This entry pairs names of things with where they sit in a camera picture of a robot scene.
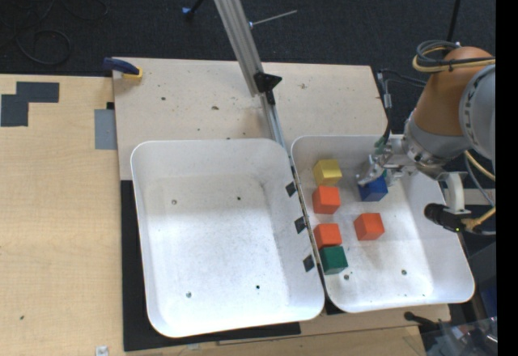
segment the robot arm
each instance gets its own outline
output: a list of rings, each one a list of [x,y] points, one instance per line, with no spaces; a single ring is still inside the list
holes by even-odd
[[[451,49],[441,60],[427,54]],[[482,49],[461,47],[443,41],[428,41],[418,47],[414,58],[416,70],[431,76],[414,111],[405,123],[403,135],[391,135],[379,142],[369,156],[359,184],[367,184],[386,172],[388,185],[404,173],[421,172],[444,181],[452,194],[448,208],[430,205],[425,215],[453,231],[453,225],[465,218],[463,188],[457,172],[443,166],[474,149],[495,159],[495,58]]]

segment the black mat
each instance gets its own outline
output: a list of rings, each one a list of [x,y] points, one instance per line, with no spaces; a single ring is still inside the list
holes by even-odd
[[[147,317],[142,256],[138,238],[138,220],[131,180],[121,182],[122,234],[122,306],[124,350],[146,350],[159,347],[228,341],[259,337],[279,337],[300,334],[299,323],[275,324],[257,328],[242,328],[222,333],[170,338],[158,333]]]

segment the blue cube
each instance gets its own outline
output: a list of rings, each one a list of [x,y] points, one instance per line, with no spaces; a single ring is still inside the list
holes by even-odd
[[[379,201],[382,197],[389,193],[383,175],[381,175],[378,179],[373,180],[368,184],[365,184],[364,186],[359,184],[358,190],[359,196],[362,198],[362,201],[364,202]]]

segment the black mount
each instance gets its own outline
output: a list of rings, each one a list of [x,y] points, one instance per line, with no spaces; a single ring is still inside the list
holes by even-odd
[[[274,88],[281,82],[282,77],[258,72],[253,75],[253,79],[256,81],[257,90],[266,94],[268,103],[275,104]]]

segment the clamp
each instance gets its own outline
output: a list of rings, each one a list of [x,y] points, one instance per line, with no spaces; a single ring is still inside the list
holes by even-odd
[[[122,73],[122,78],[140,80],[142,78],[142,68],[129,64],[127,61],[118,58],[106,57],[103,60],[103,70],[114,70]]]

